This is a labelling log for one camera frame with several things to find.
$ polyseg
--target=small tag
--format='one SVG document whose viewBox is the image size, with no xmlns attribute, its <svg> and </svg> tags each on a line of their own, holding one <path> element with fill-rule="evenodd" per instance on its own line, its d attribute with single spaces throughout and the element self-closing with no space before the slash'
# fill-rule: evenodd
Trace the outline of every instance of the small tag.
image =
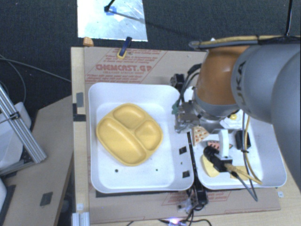
<svg viewBox="0 0 301 226">
<path fill-rule="evenodd" d="M 284 198 L 283 192 L 280 191 L 280 192 L 277 192 L 277 193 L 278 193 L 278 197 L 279 197 L 279 198 Z"/>
<path fill-rule="evenodd" d="M 40 206 L 45 206 L 50 204 L 53 192 L 43 194 Z"/>
<path fill-rule="evenodd" d="M 84 204 L 83 203 L 76 204 L 76 210 L 78 211 L 84 210 Z"/>
</svg>

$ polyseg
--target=wooden table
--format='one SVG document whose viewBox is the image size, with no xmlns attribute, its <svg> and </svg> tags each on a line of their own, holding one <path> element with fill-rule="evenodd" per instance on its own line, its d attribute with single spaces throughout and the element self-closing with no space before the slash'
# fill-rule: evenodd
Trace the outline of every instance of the wooden table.
<svg viewBox="0 0 301 226">
<path fill-rule="evenodd" d="M 85 98 L 85 70 L 84 70 L 84 49 L 71 49 L 72 63 L 72 102 L 73 112 L 76 120 L 73 122 L 74 129 L 82 131 L 81 135 L 74 135 L 74 161 L 75 161 L 75 186 L 77 213 L 89 212 L 89 186 L 88 186 L 88 161 L 87 161 L 87 134 L 86 123 L 83 120 L 86 114 L 85 103 L 78 103 L 78 98 Z M 283 226 L 299 225 L 301 222 L 301 193 L 296 186 L 290 172 L 287 170 L 287 183 L 277 189 L 284 197 L 281 197 L 281 210 L 262 211 L 253 213 L 223 214 L 216 216 L 205 216 L 204 218 L 211 221 L 213 226 L 233 226 L 233 225 L 256 225 L 256 226 Z M 93 224 L 102 226 L 125 226 L 127 223 L 108 223 Z M 132 225 L 162 225 L 157 220 L 136 221 Z M 199 222 L 193 225 L 207 225 L 206 222 Z"/>
<path fill-rule="evenodd" d="M 4 180 L 16 185 L 5 226 L 57 225 L 73 167 L 71 97 L 39 110 L 32 134 L 47 158 Z M 44 194 L 51 201 L 40 206 Z"/>
</svg>

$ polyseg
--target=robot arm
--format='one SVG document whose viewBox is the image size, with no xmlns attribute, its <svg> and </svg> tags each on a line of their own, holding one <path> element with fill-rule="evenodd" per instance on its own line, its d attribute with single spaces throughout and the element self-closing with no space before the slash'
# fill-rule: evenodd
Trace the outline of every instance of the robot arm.
<svg viewBox="0 0 301 226">
<path fill-rule="evenodd" d="M 180 106 L 175 128 L 180 132 L 198 123 L 210 132 L 238 109 L 273 125 L 301 190 L 300 42 L 210 49 L 193 99 Z"/>
</svg>

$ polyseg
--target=reflective sheet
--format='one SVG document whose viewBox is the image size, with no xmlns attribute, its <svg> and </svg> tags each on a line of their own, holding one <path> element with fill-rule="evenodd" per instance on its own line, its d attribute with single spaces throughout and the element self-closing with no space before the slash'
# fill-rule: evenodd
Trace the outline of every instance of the reflective sheet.
<svg viewBox="0 0 301 226">
<path fill-rule="evenodd" d="M 115 0 L 108 13 L 104 7 L 111 0 L 77 1 L 78 37 L 147 41 L 142 0 Z"/>
</svg>

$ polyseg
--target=cardboard sheet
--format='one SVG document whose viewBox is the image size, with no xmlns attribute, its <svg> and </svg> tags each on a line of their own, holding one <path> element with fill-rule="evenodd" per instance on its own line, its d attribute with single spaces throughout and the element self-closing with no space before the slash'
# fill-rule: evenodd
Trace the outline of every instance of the cardboard sheet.
<svg viewBox="0 0 301 226">
<path fill-rule="evenodd" d="M 175 73 L 184 73 L 205 57 L 204 52 L 178 52 L 129 49 L 125 60 L 117 59 L 118 48 L 85 48 L 85 94 L 96 82 L 127 82 L 168 84 Z M 185 217 L 177 205 L 187 199 L 186 192 L 100 194 L 91 184 L 90 144 L 87 137 L 89 211 L 91 224 Z M 256 189 L 259 201 L 255 202 L 246 190 L 210 191 L 209 203 L 200 215 L 231 214 L 279 210 L 274 188 Z"/>
</svg>

